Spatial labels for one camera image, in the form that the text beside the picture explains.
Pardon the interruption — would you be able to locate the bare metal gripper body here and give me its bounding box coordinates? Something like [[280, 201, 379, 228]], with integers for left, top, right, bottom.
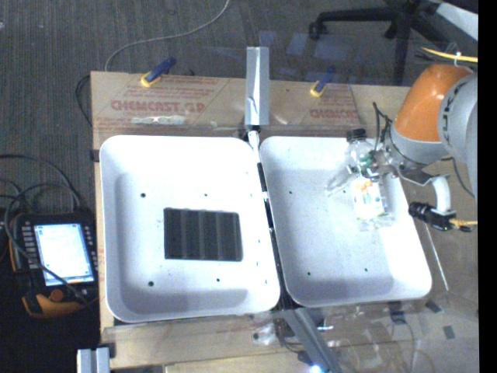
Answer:
[[359, 145, 405, 181]]

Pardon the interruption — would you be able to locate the clear plastic bottle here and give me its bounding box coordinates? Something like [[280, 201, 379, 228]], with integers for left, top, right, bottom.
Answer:
[[345, 128, 395, 232]]

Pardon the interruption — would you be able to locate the white plastic tray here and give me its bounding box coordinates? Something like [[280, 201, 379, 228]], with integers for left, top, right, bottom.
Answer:
[[258, 135, 433, 309], [99, 134, 282, 324]]

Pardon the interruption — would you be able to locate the brown cardboard board red print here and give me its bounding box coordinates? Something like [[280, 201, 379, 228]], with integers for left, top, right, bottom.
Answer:
[[89, 71, 479, 373]]

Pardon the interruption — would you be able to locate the black ribbed rectangular block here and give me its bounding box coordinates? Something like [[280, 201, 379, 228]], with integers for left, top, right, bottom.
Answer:
[[162, 207, 245, 263]]

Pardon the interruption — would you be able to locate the black office chair base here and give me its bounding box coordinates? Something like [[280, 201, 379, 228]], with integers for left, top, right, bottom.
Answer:
[[308, 0, 479, 85]]

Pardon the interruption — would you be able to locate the black cylinder on white bracket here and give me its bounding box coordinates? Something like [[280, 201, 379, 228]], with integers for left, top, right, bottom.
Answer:
[[407, 173, 457, 232]]

